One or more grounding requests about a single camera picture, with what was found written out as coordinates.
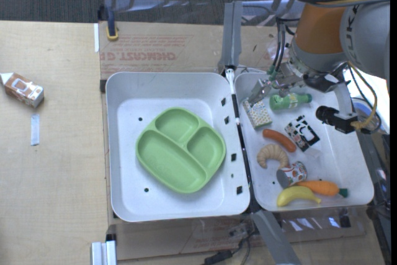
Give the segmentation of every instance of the green bottle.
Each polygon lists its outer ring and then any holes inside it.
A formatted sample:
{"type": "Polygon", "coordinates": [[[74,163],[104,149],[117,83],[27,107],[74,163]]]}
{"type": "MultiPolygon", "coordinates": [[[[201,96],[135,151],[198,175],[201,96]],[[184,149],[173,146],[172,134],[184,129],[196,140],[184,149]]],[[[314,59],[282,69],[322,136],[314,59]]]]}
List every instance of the green bottle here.
{"type": "Polygon", "coordinates": [[[289,93],[285,97],[272,95],[270,97],[270,108],[272,110],[292,109],[301,103],[310,103],[312,97],[310,94],[289,93]]]}

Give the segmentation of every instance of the green plate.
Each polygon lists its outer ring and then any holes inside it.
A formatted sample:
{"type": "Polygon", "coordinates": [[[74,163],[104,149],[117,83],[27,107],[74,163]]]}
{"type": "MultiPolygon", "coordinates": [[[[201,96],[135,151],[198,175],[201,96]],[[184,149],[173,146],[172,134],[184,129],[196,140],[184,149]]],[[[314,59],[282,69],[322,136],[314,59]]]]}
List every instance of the green plate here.
{"type": "Polygon", "coordinates": [[[221,135],[191,111],[172,107],[142,131],[135,145],[139,162],[170,189],[200,190],[225,158],[221,135]]]}

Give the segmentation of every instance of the table surface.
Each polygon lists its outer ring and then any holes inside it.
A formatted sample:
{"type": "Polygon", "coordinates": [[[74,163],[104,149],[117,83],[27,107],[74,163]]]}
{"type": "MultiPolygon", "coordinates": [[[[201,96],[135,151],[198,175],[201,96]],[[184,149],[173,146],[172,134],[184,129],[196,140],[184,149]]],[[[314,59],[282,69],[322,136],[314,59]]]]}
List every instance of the table surface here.
{"type": "MultiPolygon", "coordinates": [[[[94,24],[0,21],[0,72],[44,87],[33,109],[0,92],[1,264],[89,264],[108,229],[100,60],[94,24]],[[40,144],[30,145],[32,114],[40,144]]],[[[370,220],[365,235],[294,243],[303,264],[382,264],[370,220]]],[[[240,264],[244,251],[224,264],[240,264]]],[[[203,263],[204,254],[121,264],[203,263]]],[[[253,248],[247,264],[272,258],[253,248]]]]}

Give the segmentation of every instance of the banana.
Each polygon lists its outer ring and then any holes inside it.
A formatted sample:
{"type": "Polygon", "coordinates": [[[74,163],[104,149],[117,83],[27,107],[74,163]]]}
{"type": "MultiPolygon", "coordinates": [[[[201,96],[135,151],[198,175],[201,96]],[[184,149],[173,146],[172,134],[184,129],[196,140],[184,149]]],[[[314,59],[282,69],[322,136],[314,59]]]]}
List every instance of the banana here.
{"type": "Polygon", "coordinates": [[[295,199],[306,199],[313,200],[317,203],[321,202],[321,199],[316,197],[311,189],[304,186],[291,186],[285,188],[277,197],[277,206],[283,207],[287,205],[292,200],[295,199]]]}

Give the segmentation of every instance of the sausage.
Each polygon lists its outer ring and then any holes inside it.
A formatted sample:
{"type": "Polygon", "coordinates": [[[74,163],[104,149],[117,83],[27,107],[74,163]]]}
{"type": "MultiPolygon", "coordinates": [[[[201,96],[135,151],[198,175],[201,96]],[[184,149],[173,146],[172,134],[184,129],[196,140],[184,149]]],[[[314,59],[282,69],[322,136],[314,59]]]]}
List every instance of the sausage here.
{"type": "Polygon", "coordinates": [[[294,144],[294,142],[292,142],[287,136],[283,135],[282,133],[276,132],[272,129],[263,129],[262,135],[265,138],[270,138],[279,142],[290,153],[293,153],[295,150],[297,150],[296,144],[294,144]]]}

